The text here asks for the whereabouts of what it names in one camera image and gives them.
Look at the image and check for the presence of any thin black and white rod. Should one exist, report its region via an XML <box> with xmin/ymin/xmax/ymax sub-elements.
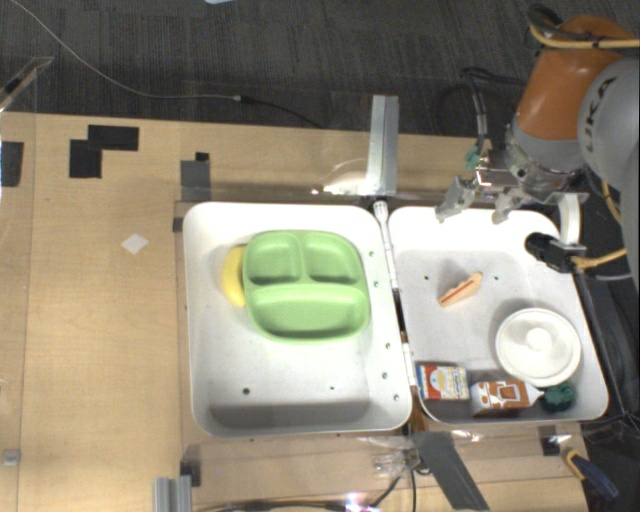
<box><xmin>372</xmin><ymin>199</ymin><xmax>417</xmax><ymax>389</ymax></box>

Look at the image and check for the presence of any yellow banana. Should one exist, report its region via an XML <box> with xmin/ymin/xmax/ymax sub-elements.
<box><xmin>220</xmin><ymin>245</ymin><xmax>248</xmax><ymax>308</ymax></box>

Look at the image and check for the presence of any white bowl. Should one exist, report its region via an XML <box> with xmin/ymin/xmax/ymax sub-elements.
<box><xmin>494</xmin><ymin>307</ymin><xmax>583</xmax><ymax>388</ymax></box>

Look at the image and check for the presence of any black cylinder on white bracket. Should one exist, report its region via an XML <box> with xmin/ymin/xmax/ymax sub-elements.
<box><xmin>524</xmin><ymin>192</ymin><xmax>590</xmax><ymax>274</ymax></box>

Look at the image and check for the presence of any brown and white carton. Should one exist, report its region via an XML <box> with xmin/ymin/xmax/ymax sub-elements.
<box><xmin>468</xmin><ymin>379</ymin><xmax>545</xmax><ymax>418</ymax></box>

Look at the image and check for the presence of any green divided plate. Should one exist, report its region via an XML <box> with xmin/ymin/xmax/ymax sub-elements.
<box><xmin>241</xmin><ymin>229</ymin><xmax>372</xmax><ymax>345</ymax></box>

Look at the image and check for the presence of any pale wood board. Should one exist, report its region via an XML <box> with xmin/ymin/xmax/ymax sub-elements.
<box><xmin>0</xmin><ymin>111</ymin><xmax>591</xmax><ymax>512</ymax></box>

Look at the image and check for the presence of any white plastic tray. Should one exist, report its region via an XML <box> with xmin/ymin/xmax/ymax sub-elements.
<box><xmin>387</xmin><ymin>205</ymin><xmax>610</xmax><ymax>426</ymax></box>
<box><xmin>181</xmin><ymin>200</ymin><xmax>414</xmax><ymax>439</ymax></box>

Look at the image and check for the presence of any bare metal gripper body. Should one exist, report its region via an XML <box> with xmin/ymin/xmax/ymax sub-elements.
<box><xmin>473</xmin><ymin>151</ymin><xmax>571</xmax><ymax>202</ymax></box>

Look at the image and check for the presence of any orange and white carton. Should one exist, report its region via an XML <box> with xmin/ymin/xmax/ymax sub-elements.
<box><xmin>414</xmin><ymin>363</ymin><xmax>471</xmax><ymax>402</ymax></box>

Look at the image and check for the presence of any green broccoli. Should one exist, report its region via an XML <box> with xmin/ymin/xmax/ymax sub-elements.
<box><xmin>539</xmin><ymin>382</ymin><xmax>577</xmax><ymax>414</ymax></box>

